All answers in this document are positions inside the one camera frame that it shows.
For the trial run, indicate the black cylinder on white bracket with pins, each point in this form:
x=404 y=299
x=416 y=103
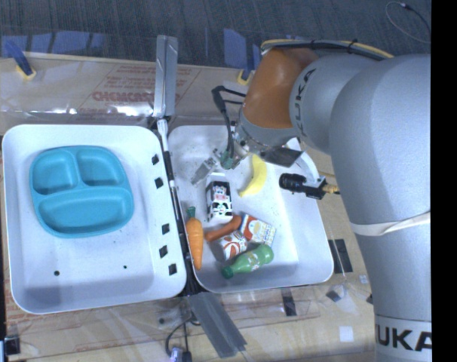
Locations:
x=293 y=183

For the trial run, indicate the white plastic tray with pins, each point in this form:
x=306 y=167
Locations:
x=289 y=240
x=100 y=270

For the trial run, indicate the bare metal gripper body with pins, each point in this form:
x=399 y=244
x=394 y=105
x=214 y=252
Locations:
x=239 y=150

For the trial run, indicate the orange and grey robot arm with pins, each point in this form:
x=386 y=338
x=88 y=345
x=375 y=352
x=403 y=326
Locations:
x=379 y=134

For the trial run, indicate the green bottle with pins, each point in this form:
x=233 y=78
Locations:
x=253 y=259

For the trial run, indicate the black and white cow carton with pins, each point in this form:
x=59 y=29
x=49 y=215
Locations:
x=219 y=202

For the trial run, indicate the blue divided plate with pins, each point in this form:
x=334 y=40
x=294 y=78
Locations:
x=81 y=202

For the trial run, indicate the yellow banana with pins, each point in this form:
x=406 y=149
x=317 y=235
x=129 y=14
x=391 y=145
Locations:
x=258 y=181

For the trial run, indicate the brown cardboard board, red print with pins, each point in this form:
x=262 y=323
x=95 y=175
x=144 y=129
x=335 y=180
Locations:
x=100 y=89

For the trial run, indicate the white and orange carton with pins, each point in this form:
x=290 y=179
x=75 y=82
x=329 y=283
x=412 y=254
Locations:
x=258 y=230

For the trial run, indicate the brown sausage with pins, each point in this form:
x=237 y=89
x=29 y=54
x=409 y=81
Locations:
x=222 y=231

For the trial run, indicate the orange carrot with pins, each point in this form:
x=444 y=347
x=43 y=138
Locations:
x=195 y=240

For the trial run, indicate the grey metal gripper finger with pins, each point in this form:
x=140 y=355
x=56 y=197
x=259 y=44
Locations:
x=203 y=171

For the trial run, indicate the white and red can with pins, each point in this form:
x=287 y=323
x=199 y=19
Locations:
x=232 y=245

